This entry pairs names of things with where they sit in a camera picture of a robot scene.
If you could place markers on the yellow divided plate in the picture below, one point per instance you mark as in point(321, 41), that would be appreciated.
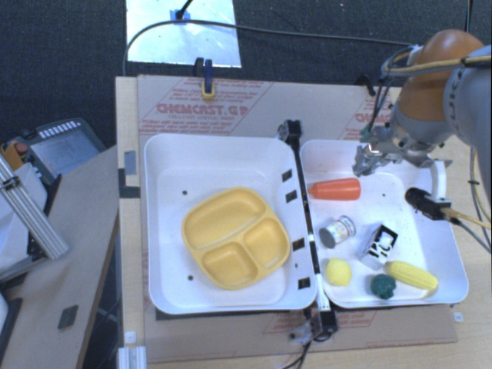
point(227, 221)

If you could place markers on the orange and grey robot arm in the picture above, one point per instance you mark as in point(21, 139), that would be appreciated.
point(442, 75)

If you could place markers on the green broccoli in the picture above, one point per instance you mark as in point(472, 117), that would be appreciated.
point(383, 286)

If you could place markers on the orange carrot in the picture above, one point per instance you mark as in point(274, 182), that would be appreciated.
point(335, 189)

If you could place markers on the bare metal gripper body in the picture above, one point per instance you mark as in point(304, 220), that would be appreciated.
point(390, 146)

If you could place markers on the yellow corn cob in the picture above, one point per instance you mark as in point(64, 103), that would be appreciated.
point(412, 275)

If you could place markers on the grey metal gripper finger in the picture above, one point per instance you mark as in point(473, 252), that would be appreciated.
point(361, 161)
point(377, 163)

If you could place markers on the black and white carton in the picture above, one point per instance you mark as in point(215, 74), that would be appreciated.
point(378, 246)

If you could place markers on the brown cardboard board red print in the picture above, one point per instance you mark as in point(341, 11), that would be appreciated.
point(246, 106)

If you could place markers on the thin black and white rod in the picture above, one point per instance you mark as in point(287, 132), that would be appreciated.
point(307, 213)

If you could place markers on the yellow lemon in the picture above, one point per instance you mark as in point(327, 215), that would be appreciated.
point(338, 271)

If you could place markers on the black cylinder on white bracket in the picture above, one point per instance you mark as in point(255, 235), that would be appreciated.
point(423, 201)

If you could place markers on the white plastic tray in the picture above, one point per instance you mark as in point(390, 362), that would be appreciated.
point(173, 221)
point(423, 244)

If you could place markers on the small can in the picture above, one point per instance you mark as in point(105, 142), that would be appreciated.
point(340, 230)

